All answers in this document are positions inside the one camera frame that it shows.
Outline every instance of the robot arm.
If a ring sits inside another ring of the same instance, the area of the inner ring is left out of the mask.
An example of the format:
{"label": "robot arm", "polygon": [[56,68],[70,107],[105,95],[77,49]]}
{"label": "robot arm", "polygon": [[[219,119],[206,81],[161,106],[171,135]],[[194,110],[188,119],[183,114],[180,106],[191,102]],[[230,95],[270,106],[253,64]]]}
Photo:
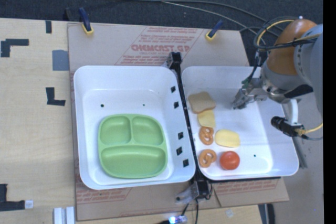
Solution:
{"label": "robot arm", "polygon": [[[313,91],[323,118],[323,25],[306,19],[282,19],[279,22],[284,21],[291,23],[272,47],[259,46],[259,42],[267,29],[277,22],[271,22],[258,32],[255,38],[257,53],[268,50],[268,57],[261,67],[259,78],[253,78],[255,67],[243,81],[233,108],[243,109],[250,102],[267,98],[293,108],[294,100]],[[274,117],[272,125],[289,136],[296,136],[303,126],[294,126],[297,113],[292,115],[294,120]]]}

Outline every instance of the red tomato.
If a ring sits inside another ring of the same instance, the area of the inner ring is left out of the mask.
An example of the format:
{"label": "red tomato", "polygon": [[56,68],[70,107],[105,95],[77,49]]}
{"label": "red tomato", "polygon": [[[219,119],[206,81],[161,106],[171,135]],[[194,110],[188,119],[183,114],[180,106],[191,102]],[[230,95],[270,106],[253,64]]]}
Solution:
{"label": "red tomato", "polygon": [[224,170],[234,170],[239,166],[240,157],[234,151],[226,151],[221,155],[219,163]]}

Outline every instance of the blue clamp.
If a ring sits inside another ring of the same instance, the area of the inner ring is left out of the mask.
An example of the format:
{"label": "blue clamp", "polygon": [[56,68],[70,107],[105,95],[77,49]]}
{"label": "blue clamp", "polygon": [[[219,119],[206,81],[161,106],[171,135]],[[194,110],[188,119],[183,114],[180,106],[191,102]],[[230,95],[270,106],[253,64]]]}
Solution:
{"label": "blue clamp", "polygon": [[219,22],[215,25],[215,27],[206,33],[205,38],[208,41],[211,41],[215,38],[217,30],[219,30],[223,25],[223,20],[219,20]]}
{"label": "blue clamp", "polygon": [[88,14],[86,13],[86,11],[85,11],[84,8],[79,8],[78,12],[79,12],[80,17],[81,17],[81,19],[83,21],[82,27],[84,29],[84,32],[87,35],[91,35],[93,33],[93,28],[92,28],[92,26],[90,24],[90,20],[89,20]]}

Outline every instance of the white tray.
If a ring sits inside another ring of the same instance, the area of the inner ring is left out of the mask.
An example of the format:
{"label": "white tray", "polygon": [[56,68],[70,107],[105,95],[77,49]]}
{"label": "white tray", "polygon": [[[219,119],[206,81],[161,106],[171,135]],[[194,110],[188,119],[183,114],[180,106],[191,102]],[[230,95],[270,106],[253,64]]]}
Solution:
{"label": "white tray", "polygon": [[[74,90],[79,171],[89,188],[178,183],[193,177],[196,165],[177,80],[171,70],[165,67],[84,66],[75,72]],[[114,114],[143,114],[160,122],[168,151],[167,167],[161,174],[124,179],[104,172],[98,155],[98,127],[103,118]]]}
{"label": "white tray", "polygon": [[[254,102],[242,110],[234,110],[232,102],[241,81],[247,78],[252,67],[188,67],[182,73],[186,98],[190,94],[206,91],[215,100],[216,128],[235,131],[240,136],[238,148],[222,147],[213,142],[204,145],[198,132],[200,125],[197,115],[192,112],[189,103],[188,114],[197,156],[206,148],[217,153],[217,161],[209,168],[201,168],[202,173],[212,180],[233,180],[290,176],[299,168],[297,153],[290,137],[271,126],[273,116],[283,116],[280,104],[266,100]],[[235,170],[223,170],[219,165],[222,152],[233,150],[240,156],[240,165]]]}

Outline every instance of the toy bread slice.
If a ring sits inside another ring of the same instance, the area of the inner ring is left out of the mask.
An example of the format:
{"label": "toy bread slice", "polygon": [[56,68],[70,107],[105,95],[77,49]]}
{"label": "toy bread slice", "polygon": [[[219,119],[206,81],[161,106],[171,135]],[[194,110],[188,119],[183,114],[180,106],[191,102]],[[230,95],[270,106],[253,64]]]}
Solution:
{"label": "toy bread slice", "polygon": [[192,111],[196,114],[216,107],[215,101],[207,92],[191,94],[189,95],[188,100]]}
{"label": "toy bread slice", "polygon": [[227,147],[239,147],[240,138],[239,134],[234,131],[221,129],[218,130],[215,134],[215,142],[220,146]]}
{"label": "toy bread slice", "polygon": [[215,114],[212,110],[205,110],[197,114],[198,123],[203,127],[216,127]]}

